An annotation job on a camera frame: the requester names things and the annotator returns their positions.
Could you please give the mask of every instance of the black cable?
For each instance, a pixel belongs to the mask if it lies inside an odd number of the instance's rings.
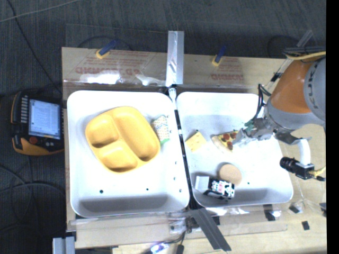
[[[73,4],[73,3],[77,3],[77,2],[80,2],[80,1],[87,1],[87,0],[73,0],[73,1],[65,2],[65,3],[62,3],[62,4],[56,5],[56,6],[47,7],[47,8],[41,9],[41,10],[36,10],[36,11],[22,13],[22,14],[19,14],[19,15],[15,15],[13,17],[9,17],[9,18],[0,20],[0,23],[9,21],[11,19],[19,18],[19,17],[22,17],[22,16],[27,16],[27,15],[30,15],[30,14],[35,14],[35,13],[40,13],[40,12],[54,10],[56,8],[63,7],[63,6],[66,6],[66,5],[70,5],[70,4]]]
[[[292,41],[295,41],[296,43],[298,43],[297,39],[290,37],[290,36],[286,36],[286,35],[275,35],[275,36],[270,37],[267,44],[266,44],[266,51],[267,51],[269,58],[275,57],[271,54],[271,50],[270,50],[271,46],[270,45],[274,40],[279,39],[279,38],[286,38],[286,39],[289,39],[289,40],[292,40]]]
[[[254,117],[251,119],[252,121],[254,121],[258,115],[259,112],[261,110],[261,108],[264,105],[264,96],[263,96],[263,92],[261,91],[261,84],[258,85],[258,105],[257,105],[257,109],[256,109],[256,113],[254,115]]]
[[[314,60],[304,61],[303,59],[300,59],[300,62],[302,62],[304,64],[312,64],[312,63],[314,63]]]
[[[10,0],[6,0],[8,5],[10,6],[11,10],[12,10],[12,13],[13,13],[13,16],[16,16],[16,12],[15,12],[15,9],[11,3]],[[41,67],[41,69],[43,70],[44,74],[47,76],[47,78],[50,80],[50,82],[54,85],[55,89],[60,93],[62,94],[61,90],[58,88],[58,86],[54,83],[54,81],[52,80],[52,78],[49,76],[48,72],[46,71],[46,69],[44,68],[44,66],[42,65],[42,63],[40,62],[40,60],[38,59],[38,56],[36,55],[34,49],[32,48],[32,45],[29,43],[28,41],[28,38],[26,37],[25,33],[23,32],[22,28],[21,28],[21,25],[19,23],[19,21],[17,20],[17,18],[14,19],[16,24],[17,24],[17,27],[19,28],[22,36],[24,37],[25,41],[26,41],[26,44],[27,46],[29,47],[29,49],[31,50],[35,60],[37,61],[37,63],[39,64],[39,66]]]
[[[19,90],[16,90],[14,92],[9,92],[9,93],[6,93],[6,94],[3,94],[2,96],[3,97],[9,97],[9,96],[14,96],[16,95],[17,93],[21,92],[21,91],[27,91],[27,92],[35,92],[37,94],[40,94],[40,93],[43,93],[45,91],[51,91],[50,90],[50,87],[54,87],[55,86],[62,86],[62,83],[54,83],[54,84],[48,84],[48,85],[45,85],[43,87],[31,87],[31,88],[25,88],[25,89],[19,89]]]
[[[116,39],[116,40],[117,40],[117,42],[122,42],[123,44],[125,44],[125,45],[128,47],[128,49],[129,49],[130,51],[134,51],[133,48],[131,47],[131,45],[129,45],[129,44],[126,43],[125,41],[120,40],[120,39]]]
[[[85,249],[85,251],[91,252],[91,253],[112,253],[112,249],[111,248],[88,248]]]
[[[6,189],[2,189],[0,190],[0,194],[2,193],[5,193],[5,192],[10,192],[11,194],[11,202],[12,202],[12,191],[13,189],[15,188],[21,188],[21,187],[25,187],[31,194],[30,196],[30,200],[29,200],[29,204],[28,204],[28,208],[30,206],[30,203],[33,201],[33,206],[34,206],[34,212],[35,212],[35,225],[36,227],[34,228],[34,230],[36,231],[36,233],[40,236],[40,237],[45,237],[45,238],[49,238],[51,237],[53,234],[56,234],[56,233],[59,233],[59,232],[64,232],[65,231],[65,228],[66,228],[66,224],[63,223],[63,226],[60,228],[60,229],[57,229],[49,234],[43,234],[40,232],[40,229],[39,229],[39,216],[38,216],[38,207],[37,207],[37,203],[36,203],[36,200],[33,196],[33,190],[30,189],[30,187],[34,187],[34,186],[42,186],[42,187],[48,187],[48,188],[51,188],[51,189],[54,189],[56,191],[58,191],[59,193],[61,193],[61,195],[63,197],[65,197],[65,193],[63,190],[61,190],[59,187],[57,186],[54,186],[52,184],[49,184],[49,183],[45,183],[45,182],[37,182],[37,181],[33,181],[33,177],[32,177],[32,171],[31,171],[31,165],[30,165],[30,159],[29,159],[29,168],[30,168],[30,181],[29,183],[26,183],[19,175],[17,175],[15,172],[11,171],[10,169],[4,167],[4,166],[1,166],[0,165],[0,169],[11,174],[13,177],[15,177],[16,179],[18,179],[21,184],[19,185],[12,185],[12,182],[10,184],[10,187],[9,188],[6,188]],[[19,224],[16,224],[16,225],[11,225],[11,226],[8,226],[8,227],[5,227],[5,228],[2,228],[0,229],[0,234],[1,234],[1,231],[3,230],[6,230],[6,229],[11,229],[11,228],[16,228],[16,227],[20,227],[20,226],[25,226],[25,224],[23,224],[23,218],[20,218],[18,215],[16,215],[15,213],[15,209],[13,209],[13,212],[17,218],[17,221],[19,222]]]
[[[260,90],[262,91],[263,94],[265,94],[266,96],[270,97],[271,93],[269,93],[264,87],[263,85],[259,84],[260,86]]]
[[[182,242],[185,238],[185,233],[186,231],[180,234],[180,236],[177,239],[170,240],[170,241],[164,241],[163,243],[171,244],[171,243],[179,243],[180,241]]]
[[[0,229],[0,235],[2,234],[2,233],[5,233],[5,232],[8,232],[8,231],[10,231],[10,230],[14,230],[14,229],[28,229],[28,230],[31,230],[31,231],[34,231],[37,235],[39,235],[38,234],[38,232],[37,232],[37,230],[35,229],[35,228],[32,228],[32,226],[31,225],[28,225],[28,224],[13,224],[13,225],[9,225],[9,226],[7,226],[7,227],[4,227],[4,228],[2,228],[2,229]]]
[[[184,234],[182,235],[182,239],[181,239],[181,242],[180,242],[180,244],[182,244],[182,243],[183,243],[183,241],[184,241],[184,239],[185,239],[185,235],[186,235],[186,231],[184,231]]]
[[[110,37],[110,36],[106,36],[106,35],[99,35],[99,36],[93,36],[93,37],[90,37],[82,42],[80,42],[78,44],[78,46],[76,48],[81,48],[84,44],[94,40],[94,39],[109,39],[109,40],[114,40],[114,38]]]

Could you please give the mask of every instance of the yellow divided plate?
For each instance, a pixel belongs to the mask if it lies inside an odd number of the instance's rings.
[[[86,139],[97,159],[121,173],[152,161],[160,142],[144,116],[130,106],[108,110],[86,126]]]

